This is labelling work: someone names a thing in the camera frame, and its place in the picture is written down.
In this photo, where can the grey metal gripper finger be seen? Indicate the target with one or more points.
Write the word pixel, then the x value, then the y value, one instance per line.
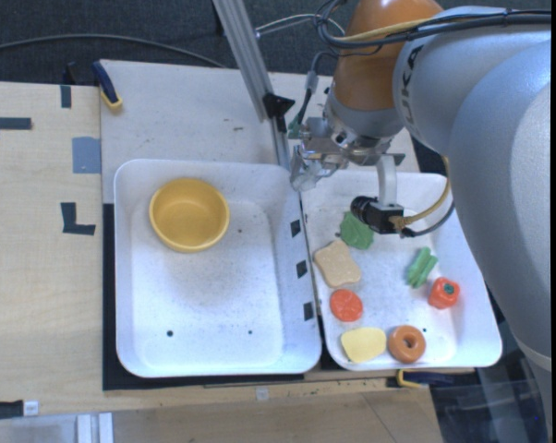
pixel 323 166
pixel 300 173

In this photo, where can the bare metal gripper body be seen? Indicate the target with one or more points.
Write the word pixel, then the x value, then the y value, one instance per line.
pixel 340 148

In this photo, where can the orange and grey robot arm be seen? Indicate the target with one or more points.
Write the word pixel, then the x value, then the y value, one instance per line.
pixel 486 123

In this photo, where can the green lettuce leaf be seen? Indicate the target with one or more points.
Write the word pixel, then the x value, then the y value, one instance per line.
pixel 355 237

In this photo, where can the tan bread slice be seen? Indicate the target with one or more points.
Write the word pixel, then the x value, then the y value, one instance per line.
pixel 337 266

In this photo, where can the yellow bowl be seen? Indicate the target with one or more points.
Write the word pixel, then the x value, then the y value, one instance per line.
pixel 188 215

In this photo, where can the orange fruit slice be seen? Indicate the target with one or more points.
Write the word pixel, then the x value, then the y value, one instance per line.
pixel 346 305

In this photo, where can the green celery piece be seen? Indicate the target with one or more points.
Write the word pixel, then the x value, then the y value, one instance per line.
pixel 421 268

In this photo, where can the white plastic tray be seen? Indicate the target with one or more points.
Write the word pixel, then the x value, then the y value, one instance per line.
pixel 384 302
pixel 213 293

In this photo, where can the orange bell pepper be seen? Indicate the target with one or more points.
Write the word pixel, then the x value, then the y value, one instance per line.
pixel 443 294

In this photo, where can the yellow cheese slice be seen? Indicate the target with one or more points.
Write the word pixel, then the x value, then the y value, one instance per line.
pixel 363 345

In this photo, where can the brown doughnut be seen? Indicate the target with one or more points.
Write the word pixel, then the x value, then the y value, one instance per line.
pixel 397 346

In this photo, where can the black cylinder on white bracket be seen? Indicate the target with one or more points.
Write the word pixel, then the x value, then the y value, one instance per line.
pixel 379 215

